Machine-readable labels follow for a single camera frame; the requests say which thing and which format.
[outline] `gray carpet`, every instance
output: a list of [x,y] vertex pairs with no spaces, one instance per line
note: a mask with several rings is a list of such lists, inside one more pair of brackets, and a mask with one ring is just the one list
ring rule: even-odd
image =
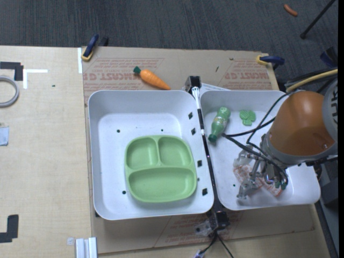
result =
[[[109,46],[262,51],[285,59],[279,81],[326,69],[322,52],[338,54],[338,0],[300,34],[330,0],[0,0],[0,45],[80,47],[94,33]],[[298,12],[288,14],[283,4]],[[306,85],[318,90],[323,83]],[[326,164],[330,180],[338,162]],[[336,257],[321,205],[331,255]]]

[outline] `gray metal ring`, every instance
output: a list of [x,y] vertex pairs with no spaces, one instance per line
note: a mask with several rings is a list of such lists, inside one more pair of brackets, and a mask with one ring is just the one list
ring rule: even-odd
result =
[[15,88],[15,90],[16,90],[15,95],[9,101],[1,102],[0,103],[0,108],[11,106],[14,102],[16,102],[16,100],[17,100],[17,98],[19,96],[18,84],[14,80],[12,80],[12,79],[10,79],[10,78],[8,78],[6,76],[0,76],[0,81],[5,81],[5,82],[8,82],[8,83],[12,84],[13,87]]

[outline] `white tray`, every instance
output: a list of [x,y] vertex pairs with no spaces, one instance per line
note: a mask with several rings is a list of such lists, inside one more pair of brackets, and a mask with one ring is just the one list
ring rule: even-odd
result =
[[[104,90],[90,96],[88,108],[94,206],[102,218],[198,214],[212,207],[214,196],[209,168],[196,103],[190,94]],[[131,140],[147,135],[173,135],[190,146],[198,177],[196,191],[190,197],[167,203],[143,203],[130,195],[125,179],[125,148]]]
[[[210,134],[211,123],[219,107],[226,106],[231,110],[231,116],[226,126],[226,134],[237,134],[255,128],[273,103],[283,95],[280,91],[207,91],[201,95],[205,133]],[[266,121],[275,117],[282,105],[281,100]],[[239,117],[240,110],[252,110],[256,113],[256,121],[252,126],[245,126]],[[251,142],[259,146],[262,135],[268,132],[271,125],[258,130]],[[246,144],[250,135],[235,137],[237,141]],[[312,204],[320,198],[320,186],[313,167],[305,164],[292,166],[287,169],[289,184],[282,193],[275,197],[265,188],[260,188],[245,200],[239,200],[240,182],[234,176],[233,162],[239,155],[241,148],[233,142],[220,137],[216,144],[208,142],[214,175],[217,184],[218,196],[222,205],[231,210],[247,210],[263,207]]]

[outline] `green plate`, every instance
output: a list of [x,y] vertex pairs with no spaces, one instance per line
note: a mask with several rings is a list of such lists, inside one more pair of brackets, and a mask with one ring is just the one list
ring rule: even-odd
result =
[[174,136],[132,140],[125,151],[125,175],[132,196],[146,203],[188,198],[197,185],[190,147]]

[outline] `plastic bottle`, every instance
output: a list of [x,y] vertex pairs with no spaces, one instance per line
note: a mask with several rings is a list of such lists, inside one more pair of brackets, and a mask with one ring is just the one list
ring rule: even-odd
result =
[[219,134],[225,130],[230,115],[231,111],[226,107],[220,107],[217,111],[217,115],[211,124],[211,134],[208,137],[210,142],[216,142]]

